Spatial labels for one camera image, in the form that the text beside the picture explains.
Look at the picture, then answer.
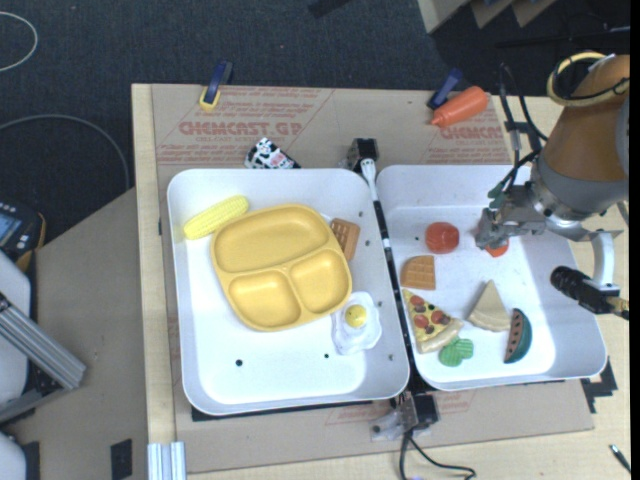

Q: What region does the white plastic tray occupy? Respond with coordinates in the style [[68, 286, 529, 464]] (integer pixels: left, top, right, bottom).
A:
[[374, 164, 609, 393], [166, 167, 412, 416]]

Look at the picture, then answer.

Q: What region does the yellow corn cob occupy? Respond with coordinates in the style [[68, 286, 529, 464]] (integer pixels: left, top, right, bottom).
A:
[[182, 194, 250, 241]]

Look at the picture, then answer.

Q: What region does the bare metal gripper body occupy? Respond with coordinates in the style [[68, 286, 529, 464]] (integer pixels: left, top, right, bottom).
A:
[[493, 183, 587, 237]]

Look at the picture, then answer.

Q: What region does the brown cardboard board red print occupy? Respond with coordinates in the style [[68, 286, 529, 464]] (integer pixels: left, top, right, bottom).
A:
[[149, 83, 597, 474]]

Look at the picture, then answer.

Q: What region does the green vegetable piece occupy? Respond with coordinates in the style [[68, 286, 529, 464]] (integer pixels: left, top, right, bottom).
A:
[[438, 337, 475, 368]]

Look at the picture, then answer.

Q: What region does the beige sandwich triangle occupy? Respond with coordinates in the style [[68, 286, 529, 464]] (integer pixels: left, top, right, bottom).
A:
[[466, 279, 512, 333]]

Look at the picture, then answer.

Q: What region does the watermelon slice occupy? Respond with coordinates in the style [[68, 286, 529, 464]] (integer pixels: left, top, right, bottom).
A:
[[502, 307, 534, 365]]

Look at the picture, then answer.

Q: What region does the black block with thin wires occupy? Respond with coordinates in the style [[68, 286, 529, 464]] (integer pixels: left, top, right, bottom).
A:
[[348, 137, 379, 169], [410, 392, 441, 428]]

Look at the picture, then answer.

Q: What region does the yellow divided plate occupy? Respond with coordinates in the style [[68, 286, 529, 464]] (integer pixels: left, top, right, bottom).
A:
[[209, 203, 354, 333]]

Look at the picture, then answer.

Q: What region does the brown waffle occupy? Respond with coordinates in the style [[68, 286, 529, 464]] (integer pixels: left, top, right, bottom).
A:
[[328, 217, 362, 263]]

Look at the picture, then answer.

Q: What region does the red tomato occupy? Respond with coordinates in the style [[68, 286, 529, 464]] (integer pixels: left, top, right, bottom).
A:
[[425, 221, 461, 255]]

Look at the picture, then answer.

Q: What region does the black pen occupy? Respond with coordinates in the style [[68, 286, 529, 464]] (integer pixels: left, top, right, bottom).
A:
[[608, 443, 631, 473]]

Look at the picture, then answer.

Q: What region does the pizza slice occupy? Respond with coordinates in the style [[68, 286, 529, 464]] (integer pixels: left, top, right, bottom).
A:
[[401, 287, 465, 355]]

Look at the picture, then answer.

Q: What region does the orange bottle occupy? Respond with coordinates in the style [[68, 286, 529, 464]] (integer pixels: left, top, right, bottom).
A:
[[430, 85, 489, 129]]

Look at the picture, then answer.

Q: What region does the thin black and white rod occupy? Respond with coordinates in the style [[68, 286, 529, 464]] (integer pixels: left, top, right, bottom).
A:
[[360, 158, 417, 395]]

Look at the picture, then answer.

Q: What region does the white fried egg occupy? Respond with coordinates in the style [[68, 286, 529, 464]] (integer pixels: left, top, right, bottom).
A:
[[329, 290, 384, 357]]

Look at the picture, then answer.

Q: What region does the orange waffle piece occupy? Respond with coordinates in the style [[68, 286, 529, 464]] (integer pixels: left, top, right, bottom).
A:
[[399, 254, 437, 292]]

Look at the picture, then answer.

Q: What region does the black cylinder on white bracket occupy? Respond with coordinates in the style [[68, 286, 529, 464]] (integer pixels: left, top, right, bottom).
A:
[[549, 230, 624, 320]]

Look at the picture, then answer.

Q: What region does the black and white carton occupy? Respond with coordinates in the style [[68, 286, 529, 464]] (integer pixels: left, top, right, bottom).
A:
[[243, 136, 302, 171]]

